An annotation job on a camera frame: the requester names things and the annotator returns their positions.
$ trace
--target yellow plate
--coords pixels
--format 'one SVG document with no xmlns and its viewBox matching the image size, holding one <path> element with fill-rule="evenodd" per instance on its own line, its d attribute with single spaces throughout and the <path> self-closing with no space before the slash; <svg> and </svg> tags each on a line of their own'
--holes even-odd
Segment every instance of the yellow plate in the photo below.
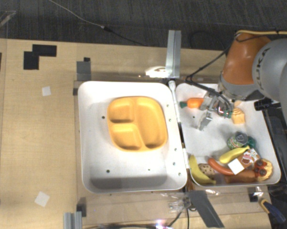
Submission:
<svg viewBox="0 0 287 229">
<path fill-rule="evenodd" d="M 122 97 L 107 109 L 113 144 L 123 151 L 150 151 L 165 145 L 167 126 L 161 106 L 149 97 Z"/>
</svg>

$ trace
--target yellow banana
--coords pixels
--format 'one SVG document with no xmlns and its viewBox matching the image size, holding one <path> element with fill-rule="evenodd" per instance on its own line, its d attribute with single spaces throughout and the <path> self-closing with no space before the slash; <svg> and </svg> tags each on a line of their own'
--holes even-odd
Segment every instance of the yellow banana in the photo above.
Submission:
<svg viewBox="0 0 287 229">
<path fill-rule="evenodd" d="M 200 170 L 194 155 L 190 156 L 189 164 L 191 168 L 191 174 L 196 182 L 198 182 L 199 184 L 208 184 L 208 183 L 215 184 L 216 183 L 214 180 L 211 180 Z"/>
<path fill-rule="evenodd" d="M 249 146 L 234 148 L 228 151 L 227 153 L 221 155 L 219 161 L 222 164 L 228 164 L 230 161 L 234 160 L 235 158 L 238 158 L 242 153 L 244 153 L 248 149 Z"/>
</svg>

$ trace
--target sausage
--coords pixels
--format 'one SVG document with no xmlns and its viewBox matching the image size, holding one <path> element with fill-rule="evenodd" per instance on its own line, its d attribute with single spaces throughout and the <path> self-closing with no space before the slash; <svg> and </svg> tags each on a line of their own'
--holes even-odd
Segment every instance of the sausage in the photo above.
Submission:
<svg viewBox="0 0 287 229">
<path fill-rule="evenodd" d="M 225 168 L 221 165 L 219 165 L 214 158 L 208 159 L 208 164 L 217 172 L 226 175 L 226 176 L 234 176 L 234 173 L 229 168 Z"/>
<path fill-rule="evenodd" d="M 225 176 L 226 183 L 256 182 L 257 178 L 252 170 L 243 170 L 235 176 Z"/>
</svg>

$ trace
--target wooden table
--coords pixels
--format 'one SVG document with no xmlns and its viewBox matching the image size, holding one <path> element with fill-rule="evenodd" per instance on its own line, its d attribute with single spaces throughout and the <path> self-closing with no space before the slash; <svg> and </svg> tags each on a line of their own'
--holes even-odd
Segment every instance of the wooden table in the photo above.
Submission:
<svg viewBox="0 0 287 229">
<path fill-rule="evenodd" d="M 39 70 L 24 70 L 23 52 L 32 51 L 33 44 L 57 45 L 57 56 L 40 57 Z M 165 65 L 166 48 L 0 39 L 0 52 L 0 229 L 62 229 L 63 214 L 75 212 L 80 199 L 73 96 L 76 62 L 89 57 L 93 73 L 137 77 L 149 67 Z M 218 54 L 182 49 L 181 73 L 193 72 Z M 216 80 L 223 62 L 221 58 L 198 77 Z M 51 95 L 43 96 L 42 88 L 47 86 Z M 267 188 L 262 190 L 269 200 Z M 34 202 L 40 191 L 50 196 L 45 207 Z M 217 192 L 221 196 L 211 196 L 210 201 L 226 228 L 270 228 L 267 214 L 249 202 L 245 188 Z M 151 194 L 148 201 L 146 194 L 127 196 L 132 203 L 119 204 L 117 197 L 88 193 L 90 211 L 97 213 L 83 218 L 86 227 L 100 222 L 144 222 L 150 220 L 149 214 L 154 220 L 154 211 L 164 219 L 176 215 L 168 212 L 163 195 Z M 197 212 L 190 216 L 191 228 L 205 228 Z M 182 214 L 174 228 L 184 229 L 186 224 Z"/>
</svg>

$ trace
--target soda can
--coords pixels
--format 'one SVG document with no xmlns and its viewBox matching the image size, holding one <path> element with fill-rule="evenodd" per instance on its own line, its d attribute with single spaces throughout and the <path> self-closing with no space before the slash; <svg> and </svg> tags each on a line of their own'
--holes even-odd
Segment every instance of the soda can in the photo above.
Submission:
<svg viewBox="0 0 287 229">
<path fill-rule="evenodd" d="M 245 133 L 236 132 L 233 136 L 231 136 L 227 140 L 227 146 L 230 149 L 234 149 L 237 147 L 243 147 L 244 145 L 246 145 L 247 141 L 248 141 L 248 137 Z"/>
</svg>

